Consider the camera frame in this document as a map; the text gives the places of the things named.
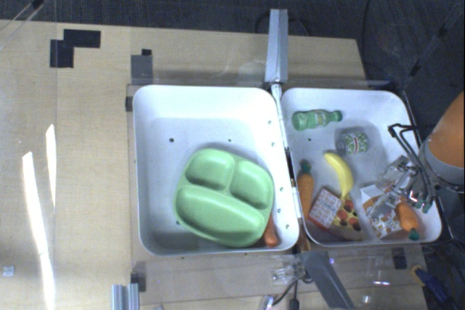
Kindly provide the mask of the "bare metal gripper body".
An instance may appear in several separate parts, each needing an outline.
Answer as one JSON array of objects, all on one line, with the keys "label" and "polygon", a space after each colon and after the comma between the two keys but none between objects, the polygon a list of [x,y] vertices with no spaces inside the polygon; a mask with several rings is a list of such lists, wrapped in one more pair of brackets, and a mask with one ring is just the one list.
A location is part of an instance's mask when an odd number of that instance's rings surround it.
[{"label": "bare metal gripper body", "polygon": [[377,187],[387,196],[391,189],[404,193],[411,179],[419,172],[418,167],[404,155],[390,163],[377,178]]}]

